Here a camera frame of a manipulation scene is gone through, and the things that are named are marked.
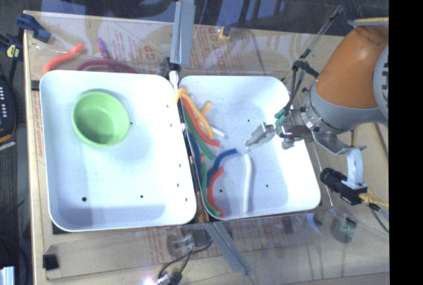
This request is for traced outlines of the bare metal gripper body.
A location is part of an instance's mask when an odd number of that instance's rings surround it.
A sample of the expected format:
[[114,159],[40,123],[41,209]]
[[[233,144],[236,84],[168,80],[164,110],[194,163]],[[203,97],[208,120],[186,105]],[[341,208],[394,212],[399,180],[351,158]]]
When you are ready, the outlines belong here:
[[314,141],[314,133],[325,126],[314,108],[282,108],[276,113],[276,134],[282,138],[282,148],[290,149],[296,142]]

